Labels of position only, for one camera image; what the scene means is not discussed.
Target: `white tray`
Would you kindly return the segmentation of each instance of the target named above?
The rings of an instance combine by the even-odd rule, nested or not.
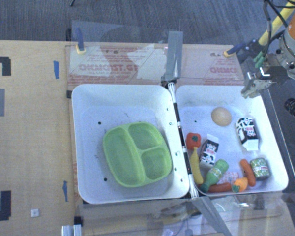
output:
[[[269,191],[281,191],[288,185],[288,175],[273,134],[268,115],[262,98],[244,99],[240,86],[181,86],[176,90],[176,101],[178,105],[183,134],[186,137],[189,132],[199,133],[202,143],[207,134],[219,139],[219,147],[216,160],[224,159],[229,164],[228,171],[238,172],[243,176],[239,161],[246,158],[251,159],[263,157],[267,160],[271,177],[257,181],[256,186],[248,187],[244,192],[257,193]],[[216,107],[228,109],[233,120],[229,126],[221,127],[211,119],[211,112]],[[241,117],[251,117],[259,135],[259,150],[247,151],[240,143],[236,132],[235,122]],[[203,176],[207,170],[201,169]],[[205,193],[208,196],[219,196],[229,193]]]
[[[72,92],[78,190],[90,204],[174,199],[190,188],[173,102],[161,86],[80,85]],[[162,133],[173,169],[164,179],[143,187],[118,184],[106,162],[102,139],[118,125],[147,121]]]

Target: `toy vegetable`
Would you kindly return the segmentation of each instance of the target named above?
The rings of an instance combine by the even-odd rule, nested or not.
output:
[[[237,178],[234,184],[232,185],[232,191],[235,193],[242,192],[247,187],[248,187],[248,178],[246,177]]]
[[[256,177],[252,170],[252,167],[246,159],[242,159],[239,163],[248,179],[248,185],[254,187],[256,185]]]
[[[232,185],[229,182],[221,183],[221,184],[214,184],[211,185],[209,188],[209,192],[226,192],[231,191]]]
[[[203,177],[199,168],[197,149],[201,146],[201,136],[197,133],[188,133],[186,138],[187,149],[193,150],[190,156],[190,166],[195,184],[202,184]]]

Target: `orange carrot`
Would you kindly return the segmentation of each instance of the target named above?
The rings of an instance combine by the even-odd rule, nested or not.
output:
[[[208,191],[209,192],[226,192],[231,190],[232,190],[231,183],[225,182],[221,184],[211,185]]]
[[[242,169],[244,170],[245,176],[248,178],[248,185],[251,187],[255,186],[256,177],[248,161],[246,159],[242,159],[240,161],[240,165]]]
[[[241,177],[237,178],[234,184],[232,185],[232,191],[233,192],[242,192],[248,187],[248,178],[247,177]]]

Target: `green connector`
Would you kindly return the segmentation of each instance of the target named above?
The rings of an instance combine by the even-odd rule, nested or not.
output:
[[[254,58],[255,68],[259,68],[262,66],[263,62],[265,61],[265,57],[262,56],[262,52],[259,52],[258,55]]]

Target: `toy pepper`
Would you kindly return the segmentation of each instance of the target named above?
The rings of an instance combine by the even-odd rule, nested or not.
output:
[[[199,168],[199,157],[197,149],[201,146],[201,136],[197,133],[188,133],[186,138],[187,149],[193,150],[190,156],[190,166],[196,185],[203,183],[203,177]]]

